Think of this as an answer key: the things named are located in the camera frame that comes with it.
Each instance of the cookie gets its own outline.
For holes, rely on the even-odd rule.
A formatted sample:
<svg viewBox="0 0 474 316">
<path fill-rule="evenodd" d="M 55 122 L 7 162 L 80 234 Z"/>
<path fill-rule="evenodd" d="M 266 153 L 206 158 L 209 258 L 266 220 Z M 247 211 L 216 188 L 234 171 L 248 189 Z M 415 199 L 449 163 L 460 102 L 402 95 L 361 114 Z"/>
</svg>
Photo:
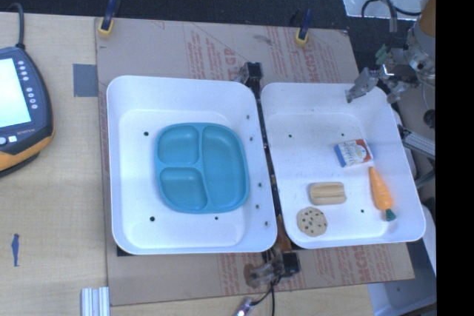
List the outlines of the cookie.
<svg viewBox="0 0 474 316">
<path fill-rule="evenodd" d="M 321 212 L 320 209 L 312 206 L 303 208 L 298 212 L 296 220 L 298 222 L 298 228 L 310 237 L 323 235 L 326 232 L 326 216 L 324 216 L 324 213 Z"/>
</svg>

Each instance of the small green object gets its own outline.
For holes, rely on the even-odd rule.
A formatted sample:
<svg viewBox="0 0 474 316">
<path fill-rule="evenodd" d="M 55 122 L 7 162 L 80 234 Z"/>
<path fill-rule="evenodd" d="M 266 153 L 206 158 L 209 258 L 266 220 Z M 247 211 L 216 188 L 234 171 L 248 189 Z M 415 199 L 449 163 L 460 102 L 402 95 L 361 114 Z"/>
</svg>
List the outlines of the small green object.
<svg viewBox="0 0 474 316">
<path fill-rule="evenodd" d="M 381 46 L 381 48 L 379 50 L 377 50 L 377 53 L 375 54 L 375 57 L 378 58 L 380 57 L 382 54 L 385 54 L 387 52 L 387 47 L 385 46 L 385 44 L 383 44 Z"/>
<path fill-rule="evenodd" d="M 397 217 L 395 216 L 395 213 L 393 213 L 393 211 L 390 208 L 385 211 L 385 219 L 387 221 L 393 221 L 396 218 Z"/>
<path fill-rule="evenodd" d="M 384 53 L 384 54 L 381 54 L 378 58 L 377 58 L 377 61 L 375 62 L 375 64 L 377 66 L 381 66 L 382 64 L 385 63 L 385 61 L 387 60 L 387 57 L 388 57 L 388 54 Z"/>
</svg>

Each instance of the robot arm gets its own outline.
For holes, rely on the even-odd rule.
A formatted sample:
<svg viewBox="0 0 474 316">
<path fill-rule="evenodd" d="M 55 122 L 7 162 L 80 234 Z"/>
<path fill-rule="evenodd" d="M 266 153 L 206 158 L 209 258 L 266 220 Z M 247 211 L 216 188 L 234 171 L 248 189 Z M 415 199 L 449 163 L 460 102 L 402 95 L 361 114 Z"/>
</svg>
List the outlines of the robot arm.
<svg viewBox="0 0 474 316">
<path fill-rule="evenodd" d="M 400 94 L 419 84 L 435 86 L 436 0 L 422 0 L 423 10 L 408 31 L 403 49 L 387 49 L 385 45 L 375 55 L 377 70 L 364 68 L 346 91 L 347 102 L 365 95 L 378 81 L 383 81 L 390 94 L 389 103 L 400 99 Z"/>
</svg>

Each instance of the gray tape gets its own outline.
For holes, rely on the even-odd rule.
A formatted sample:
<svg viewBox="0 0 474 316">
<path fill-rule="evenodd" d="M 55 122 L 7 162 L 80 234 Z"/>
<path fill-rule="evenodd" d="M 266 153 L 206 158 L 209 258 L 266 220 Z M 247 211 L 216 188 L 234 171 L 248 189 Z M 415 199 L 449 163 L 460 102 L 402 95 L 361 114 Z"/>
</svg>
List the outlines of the gray tape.
<svg viewBox="0 0 474 316">
<path fill-rule="evenodd" d="M 74 96 L 97 96 L 97 66 L 94 64 L 73 64 Z"/>
</svg>

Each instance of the wooden surface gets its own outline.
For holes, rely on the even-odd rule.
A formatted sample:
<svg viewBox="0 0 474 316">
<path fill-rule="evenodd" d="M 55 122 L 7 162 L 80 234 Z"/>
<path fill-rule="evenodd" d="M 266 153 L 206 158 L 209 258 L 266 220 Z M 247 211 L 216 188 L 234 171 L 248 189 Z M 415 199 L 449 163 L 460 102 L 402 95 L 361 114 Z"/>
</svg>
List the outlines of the wooden surface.
<svg viewBox="0 0 474 316">
<path fill-rule="evenodd" d="M 0 48 L 15 45 L 18 15 L 0 13 L 0 25 Z M 73 65 L 96 64 L 93 28 L 92 17 L 25 15 L 24 43 L 53 99 L 56 135 L 34 162 L 0 178 L 0 315 L 77 316 L 81 289 L 107 285 L 98 100 L 73 94 Z M 110 314 L 231 315 L 241 300 L 120 306 Z M 268 297 L 252 316 L 270 313 Z M 365 285 L 276 294 L 276 315 L 372 314 Z"/>
</svg>

